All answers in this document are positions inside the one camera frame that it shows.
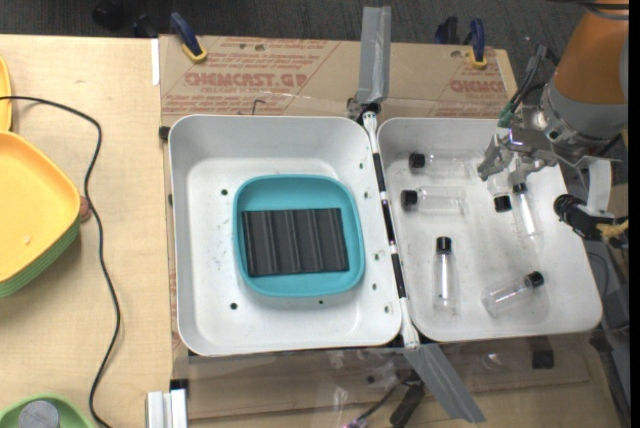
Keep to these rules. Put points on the blue plate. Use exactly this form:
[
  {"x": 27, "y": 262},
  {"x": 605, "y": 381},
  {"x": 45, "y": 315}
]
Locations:
[{"x": 295, "y": 190}]

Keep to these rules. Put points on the black ribbed insert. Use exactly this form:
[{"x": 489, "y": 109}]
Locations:
[{"x": 295, "y": 241}]

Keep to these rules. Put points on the green plate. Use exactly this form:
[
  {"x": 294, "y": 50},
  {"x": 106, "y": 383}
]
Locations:
[
  {"x": 45, "y": 278},
  {"x": 75, "y": 413}
]

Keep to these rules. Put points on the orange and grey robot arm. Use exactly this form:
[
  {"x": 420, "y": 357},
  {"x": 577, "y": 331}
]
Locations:
[{"x": 590, "y": 61}]

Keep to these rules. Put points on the clear plastic bottle black cap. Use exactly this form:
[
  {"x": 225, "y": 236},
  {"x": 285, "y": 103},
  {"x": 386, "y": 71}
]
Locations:
[
  {"x": 417, "y": 160},
  {"x": 502, "y": 203},
  {"x": 410, "y": 198},
  {"x": 521, "y": 189},
  {"x": 534, "y": 280},
  {"x": 444, "y": 244}
]

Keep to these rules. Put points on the white plastic tray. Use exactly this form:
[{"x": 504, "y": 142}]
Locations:
[
  {"x": 210, "y": 306},
  {"x": 500, "y": 256}
]

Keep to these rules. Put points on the black cylinder on white bracket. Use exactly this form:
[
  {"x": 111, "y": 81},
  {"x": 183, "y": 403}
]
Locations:
[{"x": 575, "y": 213}]

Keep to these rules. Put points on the yellow plate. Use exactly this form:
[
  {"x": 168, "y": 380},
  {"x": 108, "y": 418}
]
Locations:
[{"x": 30, "y": 206}]

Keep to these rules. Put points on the black and white thin rod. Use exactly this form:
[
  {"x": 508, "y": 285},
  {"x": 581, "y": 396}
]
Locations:
[{"x": 381, "y": 176}]

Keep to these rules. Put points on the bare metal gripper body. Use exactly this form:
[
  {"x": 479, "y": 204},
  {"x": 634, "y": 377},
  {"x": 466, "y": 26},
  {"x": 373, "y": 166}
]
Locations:
[{"x": 532, "y": 136}]

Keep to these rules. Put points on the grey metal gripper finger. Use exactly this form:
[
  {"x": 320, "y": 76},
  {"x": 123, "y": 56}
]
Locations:
[
  {"x": 520, "y": 168},
  {"x": 495, "y": 158}
]

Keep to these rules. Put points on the brown cardboard board red print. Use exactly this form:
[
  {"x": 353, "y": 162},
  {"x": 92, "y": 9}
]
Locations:
[{"x": 320, "y": 66}]

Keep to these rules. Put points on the grey cylinder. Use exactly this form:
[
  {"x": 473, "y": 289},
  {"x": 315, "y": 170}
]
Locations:
[{"x": 39, "y": 416}]

